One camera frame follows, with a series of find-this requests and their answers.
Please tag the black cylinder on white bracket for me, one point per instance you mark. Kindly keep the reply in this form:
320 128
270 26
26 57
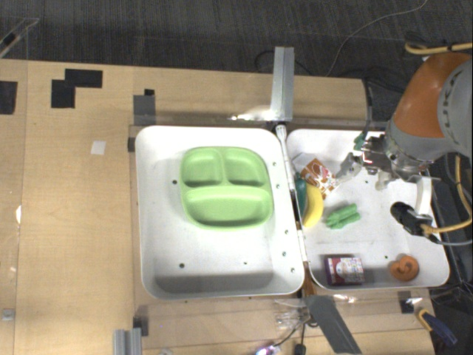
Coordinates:
406 214

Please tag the white plastic tray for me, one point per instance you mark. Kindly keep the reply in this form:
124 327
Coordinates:
221 261
373 235

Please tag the yellow banana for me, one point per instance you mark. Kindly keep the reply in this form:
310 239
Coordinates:
314 205

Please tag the green toy asparagus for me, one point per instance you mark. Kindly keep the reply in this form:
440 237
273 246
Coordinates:
341 216

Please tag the orange and white packet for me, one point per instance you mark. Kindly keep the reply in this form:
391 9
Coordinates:
319 176

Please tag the green divided plate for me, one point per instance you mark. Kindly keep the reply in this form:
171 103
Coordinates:
225 202

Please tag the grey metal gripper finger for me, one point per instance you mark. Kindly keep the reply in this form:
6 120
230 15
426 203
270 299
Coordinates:
384 180
347 169

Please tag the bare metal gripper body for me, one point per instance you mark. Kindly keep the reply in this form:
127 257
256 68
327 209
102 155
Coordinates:
378 154

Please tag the maroon and white carton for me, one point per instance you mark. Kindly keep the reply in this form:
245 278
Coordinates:
343 271

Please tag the dark green toy vegetable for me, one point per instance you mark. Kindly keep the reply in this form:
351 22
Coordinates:
301 192

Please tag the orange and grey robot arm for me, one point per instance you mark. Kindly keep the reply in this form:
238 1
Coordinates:
421 102

